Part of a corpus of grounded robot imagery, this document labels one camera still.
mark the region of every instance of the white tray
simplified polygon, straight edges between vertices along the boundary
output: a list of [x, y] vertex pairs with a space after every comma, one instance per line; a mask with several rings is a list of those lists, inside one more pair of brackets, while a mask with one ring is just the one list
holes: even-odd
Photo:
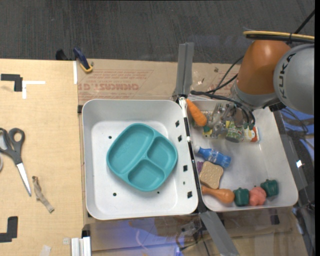
[[[116, 220], [185, 215], [196, 210], [195, 176], [182, 110], [177, 103], [170, 100], [93, 99], [83, 106], [82, 123], [86, 207], [94, 218]], [[144, 123], [156, 129], [178, 152], [172, 173], [154, 191], [135, 189], [107, 166], [109, 147], [133, 123]]]
[[[194, 100], [200, 110], [214, 110], [219, 100]], [[189, 123], [192, 119], [189, 112]], [[234, 143], [223, 138], [207, 138], [202, 128], [193, 128], [190, 124], [192, 144], [202, 148], [214, 148], [231, 157], [231, 164], [224, 169], [220, 179], [220, 188], [236, 190], [239, 187], [251, 190], [254, 186], [269, 180], [277, 180], [279, 194], [272, 200], [266, 199], [261, 206], [236, 206], [223, 204], [210, 195], [203, 195], [204, 204], [215, 212], [240, 211], [258, 208], [288, 207], [298, 201], [298, 190], [288, 159], [280, 138], [274, 114], [268, 109], [253, 112], [258, 127], [259, 142]], [[195, 161], [204, 159], [195, 154]]]

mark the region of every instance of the toy green pepper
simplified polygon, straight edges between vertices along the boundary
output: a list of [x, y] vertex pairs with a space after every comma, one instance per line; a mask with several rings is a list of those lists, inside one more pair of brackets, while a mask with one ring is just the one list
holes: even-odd
[[278, 183], [275, 179], [268, 180], [266, 179], [265, 182], [260, 184], [260, 187], [264, 189], [266, 192], [266, 197], [273, 197], [279, 194]]
[[249, 204], [249, 190], [246, 188], [239, 187], [233, 191], [234, 193], [234, 203], [237, 206], [246, 206]]

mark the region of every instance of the toy water bottle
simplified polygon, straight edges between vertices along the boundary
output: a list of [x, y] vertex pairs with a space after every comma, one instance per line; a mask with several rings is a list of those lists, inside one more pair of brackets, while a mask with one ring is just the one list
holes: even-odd
[[231, 157], [228, 155], [224, 155], [219, 151], [212, 148], [202, 148], [198, 145], [194, 147], [194, 151], [202, 155], [202, 157], [215, 165], [219, 165], [223, 168], [227, 168], [230, 165]]

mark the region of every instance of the scissors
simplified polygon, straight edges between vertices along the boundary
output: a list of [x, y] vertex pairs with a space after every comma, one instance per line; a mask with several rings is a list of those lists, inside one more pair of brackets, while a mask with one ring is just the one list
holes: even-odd
[[[20, 140], [15, 139], [16, 134], [21, 135]], [[25, 132], [19, 128], [13, 128], [9, 132], [7, 132], [3, 128], [0, 128], [0, 137], [1, 135], [3, 136], [4, 143], [0, 144], [0, 152], [7, 154], [13, 159], [15, 165], [19, 170], [19, 173], [24, 183], [24, 186], [26, 188], [26, 191], [31, 197], [31, 189], [30, 189], [27, 173], [21, 159], [21, 148], [26, 137]]]

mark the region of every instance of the toy bread slice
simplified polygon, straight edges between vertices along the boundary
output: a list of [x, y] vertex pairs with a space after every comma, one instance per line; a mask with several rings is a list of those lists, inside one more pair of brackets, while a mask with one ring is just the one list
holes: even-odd
[[219, 188], [219, 181], [224, 173], [224, 169], [220, 165], [205, 161], [199, 174], [200, 182], [211, 189]]

